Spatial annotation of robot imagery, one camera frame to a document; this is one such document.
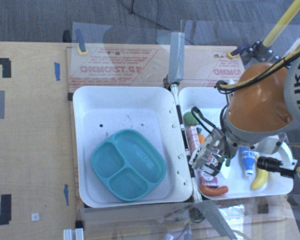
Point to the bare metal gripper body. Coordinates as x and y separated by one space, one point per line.
207 150

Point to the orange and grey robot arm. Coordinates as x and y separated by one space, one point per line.
257 104

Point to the white triangular piece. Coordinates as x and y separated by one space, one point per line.
225 170

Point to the red and white packet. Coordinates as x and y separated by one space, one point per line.
209 181

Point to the green round toy vegetable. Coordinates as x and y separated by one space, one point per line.
189 119

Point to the orange sausage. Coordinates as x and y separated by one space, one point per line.
213 190

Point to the blue and white bottle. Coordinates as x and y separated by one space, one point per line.
248 160

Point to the white plastic tray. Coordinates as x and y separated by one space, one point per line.
236 186
130 101

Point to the yellow banana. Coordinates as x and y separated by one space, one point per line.
261 180

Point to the teal divided plate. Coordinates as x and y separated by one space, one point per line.
130 164

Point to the brown cardboard board red print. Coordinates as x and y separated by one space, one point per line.
140 66

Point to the black cylinder on white bracket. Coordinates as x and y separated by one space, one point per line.
268 163

